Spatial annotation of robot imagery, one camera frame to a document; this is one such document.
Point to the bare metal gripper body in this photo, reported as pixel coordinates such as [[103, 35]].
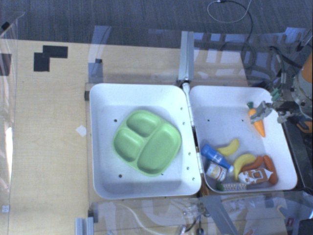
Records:
[[291, 106]]

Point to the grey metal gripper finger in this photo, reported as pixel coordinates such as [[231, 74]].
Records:
[[261, 110], [283, 117]]

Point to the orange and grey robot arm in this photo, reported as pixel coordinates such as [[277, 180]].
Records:
[[308, 70]]

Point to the orange carrot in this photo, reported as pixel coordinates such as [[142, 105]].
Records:
[[260, 127]]

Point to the white plastic tray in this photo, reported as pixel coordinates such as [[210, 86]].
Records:
[[146, 97], [220, 106]]

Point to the small yellow banana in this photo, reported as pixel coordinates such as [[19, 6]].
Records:
[[231, 148]]

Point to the orange sausage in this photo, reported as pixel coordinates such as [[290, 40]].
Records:
[[254, 165], [270, 165]]

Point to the large yellow banana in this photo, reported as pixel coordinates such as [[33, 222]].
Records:
[[240, 163]]

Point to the orange and white carton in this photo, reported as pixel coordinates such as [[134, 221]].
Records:
[[255, 175]]

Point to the blue bottle with white cap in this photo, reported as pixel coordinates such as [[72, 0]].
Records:
[[214, 154]]

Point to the small white and orange can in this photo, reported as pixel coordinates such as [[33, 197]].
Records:
[[215, 171]]

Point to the clear bottle with green cap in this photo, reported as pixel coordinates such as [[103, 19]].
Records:
[[232, 186]]

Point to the green divided plate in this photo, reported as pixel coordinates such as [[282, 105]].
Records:
[[156, 150]]

